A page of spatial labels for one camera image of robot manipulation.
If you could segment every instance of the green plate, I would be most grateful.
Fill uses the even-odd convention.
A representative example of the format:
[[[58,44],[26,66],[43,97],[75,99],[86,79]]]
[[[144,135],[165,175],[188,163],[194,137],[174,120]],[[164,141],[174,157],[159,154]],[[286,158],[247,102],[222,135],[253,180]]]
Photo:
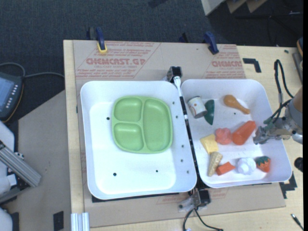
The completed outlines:
[[[116,145],[133,153],[160,153],[172,144],[172,119],[160,99],[125,96],[112,109],[112,136]]]

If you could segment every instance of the orange toy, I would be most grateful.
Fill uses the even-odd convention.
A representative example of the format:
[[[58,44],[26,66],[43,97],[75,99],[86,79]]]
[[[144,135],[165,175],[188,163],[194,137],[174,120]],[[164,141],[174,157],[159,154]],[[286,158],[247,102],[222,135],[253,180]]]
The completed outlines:
[[[228,128],[218,128],[215,131],[216,142],[219,144],[230,144],[232,142],[232,134]]]
[[[256,159],[257,168],[263,172],[268,173],[270,171],[270,158],[268,156],[262,156]]]
[[[234,133],[232,133],[232,140],[237,145],[242,145],[246,142],[249,136],[256,128],[254,121],[247,121],[240,126]]]
[[[226,95],[223,99],[225,105],[238,109],[240,111],[242,111],[244,114],[250,114],[250,110],[244,108],[237,100],[234,96],[232,95]]]
[[[230,162],[227,162],[223,165],[218,166],[216,169],[216,173],[218,175],[223,175],[234,169],[235,169],[235,166],[233,166]]]

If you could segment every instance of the black floor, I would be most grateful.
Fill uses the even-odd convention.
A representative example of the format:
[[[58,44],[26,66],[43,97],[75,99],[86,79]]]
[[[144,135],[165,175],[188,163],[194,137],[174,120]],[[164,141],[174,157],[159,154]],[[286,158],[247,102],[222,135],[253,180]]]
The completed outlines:
[[[88,28],[96,26],[103,29],[105,40],[178,42],[186,33],[189,42],[201,43],[203,34],[211,31],[217,43],[296,47],[303,36],[303,15],[288,14],[303,12],[303,4],[269,0],[254,13],[243,5],[230,14],[222,3],[205,16],[201,0],[0,0],[0,64],[21,64],[27,75],[63,74],[63,40],[86,39]],[[22,74],[12,65],[0,71]],[[9,122],[62,90],[64,79],[59,76],[26,78],[23,98]]]

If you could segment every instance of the electronic device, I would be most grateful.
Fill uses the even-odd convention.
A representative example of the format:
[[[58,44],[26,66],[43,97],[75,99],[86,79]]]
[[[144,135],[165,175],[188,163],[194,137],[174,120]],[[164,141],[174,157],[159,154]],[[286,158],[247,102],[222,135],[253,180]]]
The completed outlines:
[[[7,121],[15,112],[23,92],[21,77],[0,72],[0,120]]]

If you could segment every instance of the pink toy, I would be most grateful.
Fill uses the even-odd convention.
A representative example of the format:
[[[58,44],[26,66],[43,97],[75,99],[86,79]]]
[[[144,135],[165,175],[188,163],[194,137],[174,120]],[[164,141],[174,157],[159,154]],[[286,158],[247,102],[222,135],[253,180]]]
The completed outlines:
[[[228,128],[216,129],[215,135],[215,140],[219,144],[230,144],[232,142],[232,134]]]

